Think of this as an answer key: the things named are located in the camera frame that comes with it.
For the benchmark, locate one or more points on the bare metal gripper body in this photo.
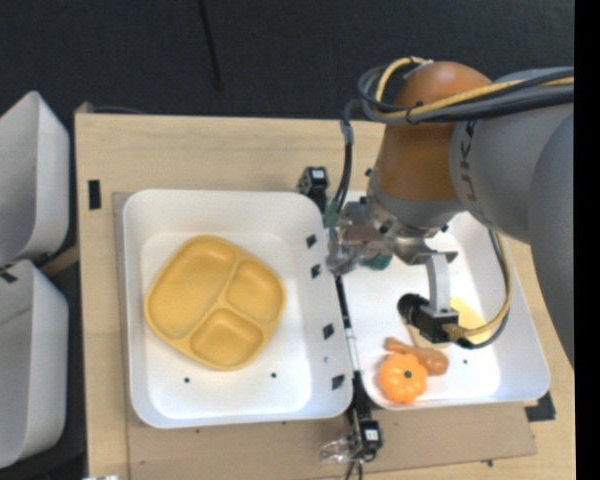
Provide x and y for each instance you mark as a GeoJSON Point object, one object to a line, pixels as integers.
{"type": "Point", "coordinates": [367, 228]}

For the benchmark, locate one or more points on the teal green toy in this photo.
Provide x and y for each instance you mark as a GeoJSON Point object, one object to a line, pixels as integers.
{"type": "Point", "coordinates": [380, 262]}

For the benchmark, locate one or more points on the yellow banana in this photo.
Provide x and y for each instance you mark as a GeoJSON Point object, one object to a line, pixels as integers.
{"type": "Point", "coordinates": [467, 313]}

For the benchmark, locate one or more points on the tan toy chicken drumstick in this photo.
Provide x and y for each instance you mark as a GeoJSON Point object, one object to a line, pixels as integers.
{"type": "Point", "coordinates": [432, 360]}

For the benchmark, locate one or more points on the white plastic tray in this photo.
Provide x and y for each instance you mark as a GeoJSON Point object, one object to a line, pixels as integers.
{"type": "Point", "coordinates": [290, 208]}
{"type": "Point", "coordinates": [510, 368]}

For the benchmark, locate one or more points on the yellow divided plate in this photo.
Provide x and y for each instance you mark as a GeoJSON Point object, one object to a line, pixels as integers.
{"type": "Point", "coordinates": [200, 288]}

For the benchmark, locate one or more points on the black cylinder on white bracket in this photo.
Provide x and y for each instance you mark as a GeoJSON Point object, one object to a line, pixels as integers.
{"type": "Point", "coordinates": [437, 318]}

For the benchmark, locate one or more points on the orange toy pumpkin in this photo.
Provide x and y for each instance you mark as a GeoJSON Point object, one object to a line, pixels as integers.
{"type": "Point", "coordinates": [400, 383]}

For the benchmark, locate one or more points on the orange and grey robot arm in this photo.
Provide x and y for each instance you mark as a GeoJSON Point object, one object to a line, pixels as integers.
{"type": "Point", "coordinates": [505, 168]}

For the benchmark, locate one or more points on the thin black and white rod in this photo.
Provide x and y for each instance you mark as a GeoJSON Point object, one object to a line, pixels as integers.
{"type": "Point", "coordinates": [349, 328]}

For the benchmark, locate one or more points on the dull grey metal gripper finger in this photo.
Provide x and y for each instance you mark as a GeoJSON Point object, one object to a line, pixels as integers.
{"type": "Point", "coordinates": [341, 258]}

